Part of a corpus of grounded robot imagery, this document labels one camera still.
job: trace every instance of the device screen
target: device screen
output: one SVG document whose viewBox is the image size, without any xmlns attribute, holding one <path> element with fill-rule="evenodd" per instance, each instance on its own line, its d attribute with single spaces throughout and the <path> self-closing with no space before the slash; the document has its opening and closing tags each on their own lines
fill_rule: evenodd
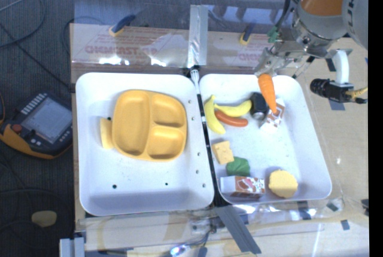
<svg viewBox="0 0 383 257">
<path fill-rule="evenodd" d="M 48 97 L 21 123 L 21 126 L 35 130 L 36 134 L 54 144 L 71 122 L 72 112 Z"/>
</svg>

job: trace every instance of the toy food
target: toy food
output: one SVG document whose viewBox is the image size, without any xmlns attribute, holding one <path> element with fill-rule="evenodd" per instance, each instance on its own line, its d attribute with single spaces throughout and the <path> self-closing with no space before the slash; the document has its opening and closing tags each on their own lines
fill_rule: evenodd
<svg viewBox="0 0 383 257">
<path fill-rule="evenodd" d="M 211 148 L 219 164 L 227 164 L 231 161 L 234 161 L 234 156 L 232 150 L 230 149 L 229 141 L 215 143 L 211 146 Z"/>
<path fill-rule="evenodd" d="M 292 197 L 298 189 L 295 177 L 285 170 L 276 170 L 270 174 L 270 190 L 279 197 Z"/>
<path fill-rule="evenodd" d="M 260 198 L 265 190 L 265 180 L 245 176 L 226 176 L 220 178 L 221 193 L 231 197 Z"/>
<path fill-rule="evenodd" d="M 221 111 L 215 111 L 214 113 L 218 120 L 230 126 L 245 127 L 249 123 L 245 118 L 230 117 Z"/>
<path fill-rule="evenodd" d="M 186 111 L 166 94 L 128 90 L 115 104 L 113 118 L 101 118 L 102 146 L 141 160 L 169 161 L 184 150 Z"/>
<path fill-rule="evenodd" d="M 282 98 L 278 98 L 276 100 L 276 112 L 269 111 L 264 123 L 261 125 L 261 130 L 274 134 L 282 122 L 284 111 L 285 103 Z"/>
<path fill-rule="evenodd" d="M 276 113 L 276 96 L 274 90 L 273 78 L 267 73 L 263 73 L 258 77 L 258 85 L 262 96 L 269 105 L 271 111 Z"/>
<path fill-rule="evenodd" d="M 264 120 L 269 112 L 269 105 L 266 103 L 262 94 L 259 92 L 254 92 L 251 95 L 250 100 L 253 103 L 250 109 L 251 116 L 259 121 Z"/>
<path fill-rule="evenodd" d="M 234 161 L 226 164 L 226 173 L 228 176 L 250 176 L 250 166 L 246 158 L 234 156 Z"/>
<path fill-rule="evenodd" d="M 230 117 L 240 117 L 247 114 L 250 111 L 252 105 L 253 104 L 251 100 L 246 100 L 237 106 L 221 106 L 214 104 L 214 108 L 217 108 L 219 111 Z"/>
<path fill-rule="evenodd" d="M 226 130 L 223 125 L 219 122 L 214 113 L 214 99 L 215 96 L 212 94 L 210 99 L 203 106 L 205 110 L 206 123 L 213 132 L 217 134 L 225 134 Z"/>
</svg>

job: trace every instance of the toy banana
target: toy banana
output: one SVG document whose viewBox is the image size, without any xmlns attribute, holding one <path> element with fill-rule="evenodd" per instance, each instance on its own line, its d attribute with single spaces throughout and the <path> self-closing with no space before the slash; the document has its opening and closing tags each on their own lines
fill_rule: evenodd
<svg viewBox="0 0 383 257">
<path fill-rule="evenodd" d="M 237 106 L 220 106 L 214 104 L 214 107 L 230 117 L 240 117 L 247 114 L 251 109 L 251 100 L 243 101 Z"/>
<path fill-rule="evenodd" d="M 101 118 L 100 119 L 101 143 L 105 149 L 113 149 L 112 139 L 112 121 Z"/>
<path fill-rule="evenodd" d="M 214 99 L 215 96 L 212 95 L 203 107 L 205 110 L 206 122 L 208 124 L 209 129 L 211 129 L 213 132 L 217 134 L 225 134 L 225 128 L 219 122 L 214 113 Z"/>
</svg>

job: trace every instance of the metal bracket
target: metal bracket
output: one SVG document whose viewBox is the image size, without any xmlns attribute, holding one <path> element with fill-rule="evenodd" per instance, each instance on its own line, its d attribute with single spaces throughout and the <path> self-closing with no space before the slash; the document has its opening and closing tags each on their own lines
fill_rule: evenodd
<svg viewBox="0 0 383 257">
<path fill-rule="evenodd" d="M 85 257 L 84 238 L 60 239 L 60 257 Z"/>
<path fill-rule="evenodd" d="M 209 12 L 203 5 L 192 5 L 190 8 L 189 53 L 187 67 L 206 65 L 208 47 Z"/>
</svg>

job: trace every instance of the handheld device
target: handheld device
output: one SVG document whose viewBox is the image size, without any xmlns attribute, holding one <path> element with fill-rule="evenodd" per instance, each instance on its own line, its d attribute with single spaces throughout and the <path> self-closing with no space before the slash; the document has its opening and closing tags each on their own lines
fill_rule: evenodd
<svg viewBox="0 0 383 257">
<path fill-rule="evenodd" d="M 3 102 L 0 111 L 0 140 L 24 154 L 53 159 L 72 146 L 71 107 L 49 91 L 26 99 L 11 118 Z"/>
</svg>

